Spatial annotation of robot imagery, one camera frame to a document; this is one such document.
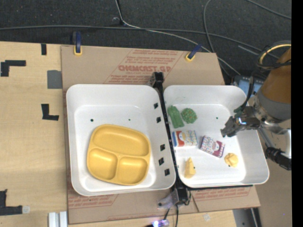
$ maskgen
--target black floor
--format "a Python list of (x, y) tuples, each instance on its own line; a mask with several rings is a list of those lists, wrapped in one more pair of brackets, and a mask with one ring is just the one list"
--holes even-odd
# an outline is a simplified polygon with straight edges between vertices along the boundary
[[(72, 33), (80, 31), (83, 45), (190, 51), (201, 44), (201, 51), (217, 53), (226, 84), (237, 74), (249, 76), (265, 46), (291, 41), (292, 0), (118, 0), (118, 4), (121, 14), (116, 0), (0, 0), (0, 41), (70, 44)], [(134, 26), (167, 29), (162, 32), (185, 39), (127, 29)]]

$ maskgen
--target cardboard box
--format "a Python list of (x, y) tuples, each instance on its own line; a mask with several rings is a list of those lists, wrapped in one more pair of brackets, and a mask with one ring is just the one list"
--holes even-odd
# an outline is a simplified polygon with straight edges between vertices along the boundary
[[(85, 197), (71, 185), (66, 114), (66, 91), (75, 84), (146, 84), (153, 72), (162, 71), (164, 88), (170, 85), (224, 85), (214, 53), (198, 52), (188, 62), (188, 52), (111, 47), (82, 47), (76, 56), (73, 46), (61, 46), (63, 111), (68, 181), (69, 223), (87, 223), (127, 218), (164, 216), (157, 202), (170, 189)], [(260, 206), (254, 186), (192, 191), (192, 201), (180, 214)]]

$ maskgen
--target blue and yellow clamp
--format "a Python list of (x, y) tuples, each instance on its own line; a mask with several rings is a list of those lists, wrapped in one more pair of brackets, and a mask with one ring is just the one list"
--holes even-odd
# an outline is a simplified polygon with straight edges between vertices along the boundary
[(74, 54), (76, 56), (82, 55), (82, 48), (81, 48), (81, 33), (80, 32), (74, 32), (74, 40), (75, 40), (75, 46), (74, 46)]
[(202, 47), (201, 44), (198, 44), (191, 52), (189, 52), (186, 56), (185, 56), (185, 60), (187, 62), (191, 62), (194, 58), (195, 58), (195, 54), (198, 52), (198, 50), (200, 50)]

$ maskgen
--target table surface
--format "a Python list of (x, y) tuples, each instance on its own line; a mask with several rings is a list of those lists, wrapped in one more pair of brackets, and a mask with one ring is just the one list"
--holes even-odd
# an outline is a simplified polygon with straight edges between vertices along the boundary
[[(29, 214), (0, 216), (0, 226), (47, 226), (49, 212), (67, 211), (62, 90), (47, 89), (46, 77), (48, 70), (61, 70), (60, 45), (48, 45), (47, 56), (41, 56), (40, 44), (0, 42), (0, 51), (0, 61), (26, 60), (31, 65), (12, 66), (9, 77), (0, 78), (0, 191), (8, 189), (7, 206), (30, 206)], [(41, 120), (41, 104), (49, 104), (50, 114), (60, 115), (59, 121)], [(291, 226), (291, 174), (274, 163), (268, 165), (270, 171), (273, 169), (270, 179), (257, 186), (262, 224)], [(168, 219), (175, 223), (176, 216)], [(157, 219), (69, 226), (133, 227), (154, 220)], [(236, 223), (232, 210), (179, 215), (179, 227), (190, 225), (235, 227)]]

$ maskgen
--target yellow plate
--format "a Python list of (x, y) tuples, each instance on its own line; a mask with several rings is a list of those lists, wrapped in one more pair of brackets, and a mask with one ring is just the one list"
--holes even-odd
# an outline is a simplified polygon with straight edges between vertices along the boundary
[(97, 179), (121, 185), (137, 185), (147, 175), (151, 144), (141, 132), (103, 124), (89, 141), (87, 167)]

